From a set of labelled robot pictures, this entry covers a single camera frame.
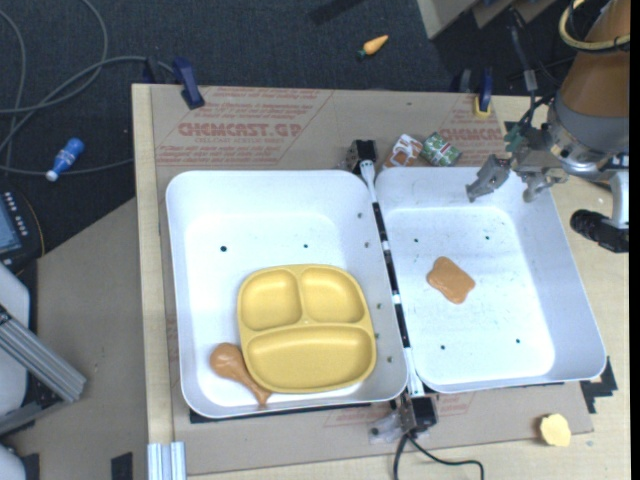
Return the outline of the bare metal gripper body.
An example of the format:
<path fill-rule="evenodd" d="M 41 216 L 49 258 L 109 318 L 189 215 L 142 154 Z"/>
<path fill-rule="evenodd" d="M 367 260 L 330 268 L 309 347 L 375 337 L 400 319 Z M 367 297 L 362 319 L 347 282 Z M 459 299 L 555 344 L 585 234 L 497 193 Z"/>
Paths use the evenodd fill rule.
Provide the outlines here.
<path fill-rule="evenodd" d="M 604 181 L 625 167 L 618 157 L 628 148 L 628 130 L 604 121 L 577 126 L 549 121 L 539 128 L 515 126 L 508 132 L 512 168 L 556 180 L 576 176 Z"/>

